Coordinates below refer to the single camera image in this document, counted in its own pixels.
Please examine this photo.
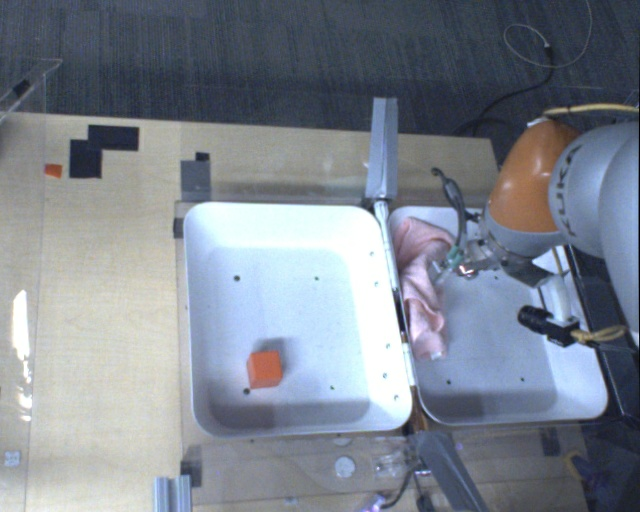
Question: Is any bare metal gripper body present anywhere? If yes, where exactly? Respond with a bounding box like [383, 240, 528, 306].
[442, 237, 504, 279]

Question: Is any pink cloth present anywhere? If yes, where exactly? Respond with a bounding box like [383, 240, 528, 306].
[391, 215, 455, 363]

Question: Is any white plastic tray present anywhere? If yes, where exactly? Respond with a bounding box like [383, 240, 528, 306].
[182, 200, 415, 441]
[387, 205, 610, 428]

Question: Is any pale wood board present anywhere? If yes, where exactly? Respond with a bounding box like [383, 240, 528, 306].
[177, 121, 597, 512]

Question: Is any orange cube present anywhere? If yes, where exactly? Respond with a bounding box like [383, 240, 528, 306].
[245, 349, 285, 391]

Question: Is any black cylinder on white bracket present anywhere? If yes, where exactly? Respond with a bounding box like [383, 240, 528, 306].
[516, 274, 582, 349]

